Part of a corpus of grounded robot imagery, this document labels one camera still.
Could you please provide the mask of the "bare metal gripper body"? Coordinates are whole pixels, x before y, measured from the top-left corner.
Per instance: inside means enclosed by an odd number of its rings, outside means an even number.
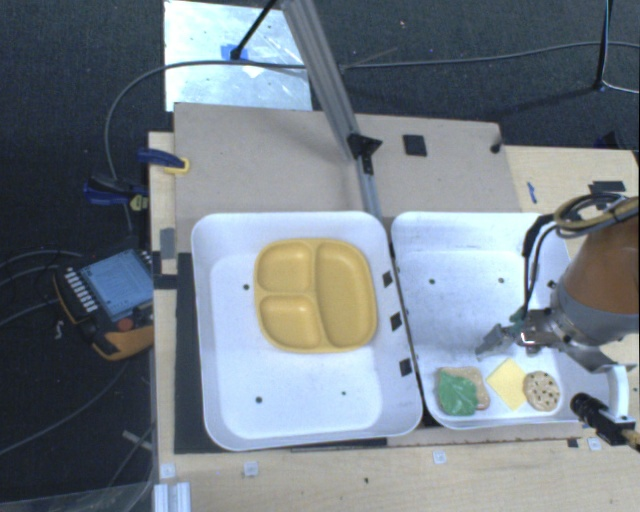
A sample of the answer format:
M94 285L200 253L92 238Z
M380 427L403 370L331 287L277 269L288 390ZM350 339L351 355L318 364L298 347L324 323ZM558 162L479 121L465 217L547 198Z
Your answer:
M605 372L617 365L601 346L615 340L615 329L603 323L609 313L587 308L567 312L561 307L530 310L517 329L516 341L529 352L549 347L564 353L588 372Z

